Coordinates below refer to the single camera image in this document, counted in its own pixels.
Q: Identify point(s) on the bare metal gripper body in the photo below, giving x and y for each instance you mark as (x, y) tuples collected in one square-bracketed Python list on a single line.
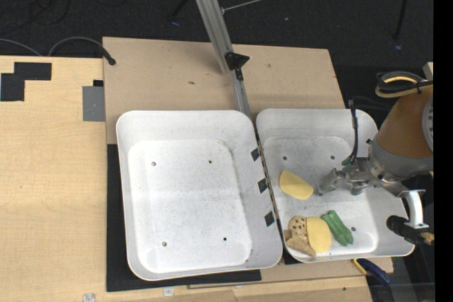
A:
[(364, 175)]

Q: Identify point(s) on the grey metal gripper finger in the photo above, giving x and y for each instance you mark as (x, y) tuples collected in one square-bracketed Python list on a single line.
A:
[(329, 182), (357, 189)]

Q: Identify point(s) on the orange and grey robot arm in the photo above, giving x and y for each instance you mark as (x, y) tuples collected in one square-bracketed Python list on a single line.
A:
[(400, 123)]

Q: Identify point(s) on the yellow half-round toy slice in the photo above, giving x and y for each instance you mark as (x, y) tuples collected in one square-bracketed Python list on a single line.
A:
[(294, 185)]

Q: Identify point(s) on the white plastic tray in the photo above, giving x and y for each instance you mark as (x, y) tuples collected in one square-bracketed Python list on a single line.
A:
[(318, 145), (191, 201)]

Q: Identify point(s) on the green toy asparagus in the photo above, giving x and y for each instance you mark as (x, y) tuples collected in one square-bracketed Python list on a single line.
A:
[(338, 227)]

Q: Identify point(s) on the tan toy biscuit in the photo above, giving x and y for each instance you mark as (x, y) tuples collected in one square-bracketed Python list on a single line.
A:
[(297, 225)]

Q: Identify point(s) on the yellow oval toy food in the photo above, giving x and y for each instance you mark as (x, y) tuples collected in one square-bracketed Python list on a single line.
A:
[(318, 235)]

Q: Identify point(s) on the beige toy food piece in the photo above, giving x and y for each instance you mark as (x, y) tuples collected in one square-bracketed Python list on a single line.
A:
[(301, 246)]

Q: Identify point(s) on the brown cardboard board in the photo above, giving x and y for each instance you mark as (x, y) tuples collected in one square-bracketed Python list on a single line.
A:
[(170, 81)]

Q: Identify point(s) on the black cylinder on white bracket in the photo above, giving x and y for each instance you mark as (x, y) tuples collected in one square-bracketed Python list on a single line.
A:
[(401, 228)]

